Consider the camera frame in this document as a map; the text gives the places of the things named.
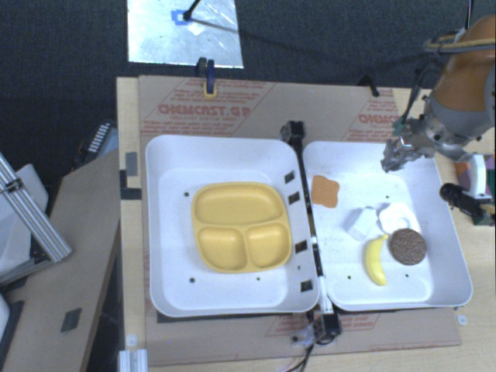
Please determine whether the black block with thin wires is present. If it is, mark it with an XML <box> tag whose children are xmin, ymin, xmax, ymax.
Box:
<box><xmin>308</xmin><ymin>311</ymin><xmax>343</xmax><ymax>345</ymax></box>
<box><xmin>280</xmin><ymin>120</ymin><xmax>305</xmax><ymax>143</ymax></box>

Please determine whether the orange toast slice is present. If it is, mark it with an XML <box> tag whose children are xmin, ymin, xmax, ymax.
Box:
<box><xmin>310</xmin><ymin>174</ymin><xmax>341</xmax><ymax>210</ymax></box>

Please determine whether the white carton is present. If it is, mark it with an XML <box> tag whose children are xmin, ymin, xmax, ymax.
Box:
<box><xmin>341</xmin><ymin>205</ymin><xmax>379</xmax><ymax>242</ymax></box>

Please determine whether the yellow divided plate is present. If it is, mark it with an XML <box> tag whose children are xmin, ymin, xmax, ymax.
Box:
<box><xmin>191</xmin><ymin>181</ymin><xmax>294</xmax><ymax>274</ymax></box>

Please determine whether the brown cardboard board red print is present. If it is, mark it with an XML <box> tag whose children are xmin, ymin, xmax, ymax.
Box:
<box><xmin>137</xmin><ymin>74</ymin><xmax>463</xmax><ymax>367</ymax></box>

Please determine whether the yellow banana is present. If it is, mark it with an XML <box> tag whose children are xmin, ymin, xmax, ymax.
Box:
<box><xmin>364</xmin><ymin>233</ymin><xmax>390</xmax><ymax>288</ymax></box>

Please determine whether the black cylinder on white bracket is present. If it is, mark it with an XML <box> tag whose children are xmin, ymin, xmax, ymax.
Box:
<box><xmin>439</xmin><ymin>154</ymin><xmax>495</xmax><ymax>217</ymax></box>

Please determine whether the white fried egg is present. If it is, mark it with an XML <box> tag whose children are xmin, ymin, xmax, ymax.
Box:
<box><xmin>377</xmin><ymin>202</ymin><xmax>422</xmax><ymax>235</ymax></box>

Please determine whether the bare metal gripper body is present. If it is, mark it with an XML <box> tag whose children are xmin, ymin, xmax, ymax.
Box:
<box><xmin>387</xmin><ymin>117</ymin><xmax>443</xmax><ymax>161</ymax></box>

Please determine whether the brown round biscuit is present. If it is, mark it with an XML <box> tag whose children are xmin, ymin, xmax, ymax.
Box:
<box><xmin>388</xmin><ymin>228</ymin><xmax>428</xmax><ymax>267</ymax></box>

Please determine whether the thin black and white rod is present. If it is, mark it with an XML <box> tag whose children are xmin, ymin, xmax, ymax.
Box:
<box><xmin>290</xmin><ymin>136</ymin><xmax>335</xmax><ymax>314</ymax></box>

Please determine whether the white plastic tray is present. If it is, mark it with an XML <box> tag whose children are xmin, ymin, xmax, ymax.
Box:
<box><xmin>144</xmin><ymin>133</ymin><xmax>322</xmax><ymax>319</ymax></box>
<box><xmin>301</xmin><ymin>140</ymin><xmax>474</xmax><ymax>313</ymax></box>

